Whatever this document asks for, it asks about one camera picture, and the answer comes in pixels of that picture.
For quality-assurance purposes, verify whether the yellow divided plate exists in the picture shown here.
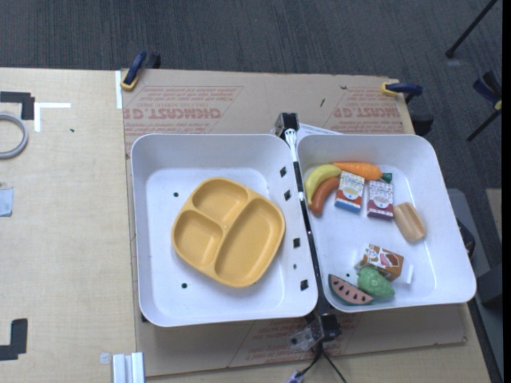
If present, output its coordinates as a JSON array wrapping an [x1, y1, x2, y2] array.
[[171, 177, 287, 289]]

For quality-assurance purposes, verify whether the thin black and white rod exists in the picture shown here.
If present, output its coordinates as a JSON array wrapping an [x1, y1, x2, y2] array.
[[285, 129, 325, 314]]

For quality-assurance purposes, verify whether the yellow banana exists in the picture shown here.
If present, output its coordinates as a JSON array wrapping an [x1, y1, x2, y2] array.
[[303, 164, 343, 207]]

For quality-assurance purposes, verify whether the orange sausage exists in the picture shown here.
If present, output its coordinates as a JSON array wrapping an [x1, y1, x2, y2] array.
[[311, 176, 341, 216]]

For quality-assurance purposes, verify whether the brown cardboard board red print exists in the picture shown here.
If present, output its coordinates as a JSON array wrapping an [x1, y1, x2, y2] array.
[[120, 68, 468, 378]]

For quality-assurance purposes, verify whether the white paper sheet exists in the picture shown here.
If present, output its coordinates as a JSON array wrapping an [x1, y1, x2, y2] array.
[[297, 122, 343, 136]]

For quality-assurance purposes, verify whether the orange and blue small carton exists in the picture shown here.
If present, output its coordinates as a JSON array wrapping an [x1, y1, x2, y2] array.
[[334, 170, 366, 214]]

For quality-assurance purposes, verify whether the orange carrot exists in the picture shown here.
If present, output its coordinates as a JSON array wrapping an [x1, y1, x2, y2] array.
[[332, 161, 394, 184]]

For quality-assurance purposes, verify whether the white plastic tray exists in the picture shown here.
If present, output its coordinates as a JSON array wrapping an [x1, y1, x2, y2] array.
[[130, 133, 319, 328], [296, 133, 477, 314]]

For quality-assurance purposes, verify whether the maroon small carton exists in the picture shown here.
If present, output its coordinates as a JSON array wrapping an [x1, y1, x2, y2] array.
[[366, 180, 395, 220]]

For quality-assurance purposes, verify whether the watermelon slice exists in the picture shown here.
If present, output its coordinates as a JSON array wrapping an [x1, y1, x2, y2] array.
[[327, 274, 375, 306]]

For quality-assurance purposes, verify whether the orange and white small carton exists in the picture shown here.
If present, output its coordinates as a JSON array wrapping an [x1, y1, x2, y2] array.
[[354, 243, 405, 282]]

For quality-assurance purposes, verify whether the green vegetable toy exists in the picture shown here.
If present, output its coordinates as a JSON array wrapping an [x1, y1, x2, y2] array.
[[356, 265, 396, 299]]

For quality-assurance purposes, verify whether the tan bread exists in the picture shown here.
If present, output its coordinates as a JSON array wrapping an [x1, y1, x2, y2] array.
[[393, 202, 427, 243]]

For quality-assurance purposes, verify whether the black block with thin wires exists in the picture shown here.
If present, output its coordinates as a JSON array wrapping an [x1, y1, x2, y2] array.
[[274, 112, 300, 136], [289, 312, 343, 350]]

